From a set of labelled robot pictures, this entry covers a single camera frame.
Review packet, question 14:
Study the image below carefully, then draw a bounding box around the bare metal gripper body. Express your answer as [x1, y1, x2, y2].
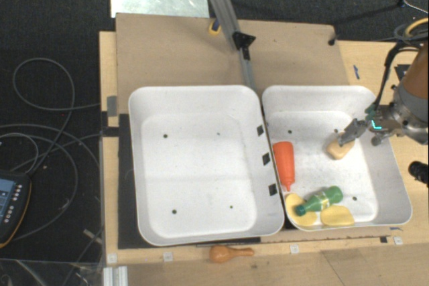
[367, 106, 429, 145]

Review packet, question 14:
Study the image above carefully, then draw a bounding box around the tan bread piece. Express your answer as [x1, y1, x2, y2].
[326, 132, 357, 161]

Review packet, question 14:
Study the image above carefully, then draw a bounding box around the white plastic tray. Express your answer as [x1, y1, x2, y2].
[261, 84, 414, 232]
[128, 84, 286, 247]

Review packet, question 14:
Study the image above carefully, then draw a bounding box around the orange squeeze bottle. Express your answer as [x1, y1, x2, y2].
[272, 141, 296, 192]

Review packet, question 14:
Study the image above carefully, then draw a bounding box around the green bottle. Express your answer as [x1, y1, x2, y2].
[294, 186, 344, 216]

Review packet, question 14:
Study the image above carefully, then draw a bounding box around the thin black rod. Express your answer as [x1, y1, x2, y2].
[260, 100, 286, 212]

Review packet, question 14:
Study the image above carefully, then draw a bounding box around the brown chicken drumstick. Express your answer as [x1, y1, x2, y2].
[209, 244, 255, 264]

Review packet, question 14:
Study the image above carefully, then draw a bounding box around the brown cardboard board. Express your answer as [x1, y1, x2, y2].
[115, 12, 393, 245]

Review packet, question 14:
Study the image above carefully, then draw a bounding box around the black cylinder on white bracket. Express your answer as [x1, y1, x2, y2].
[408, 160, 429, 186]

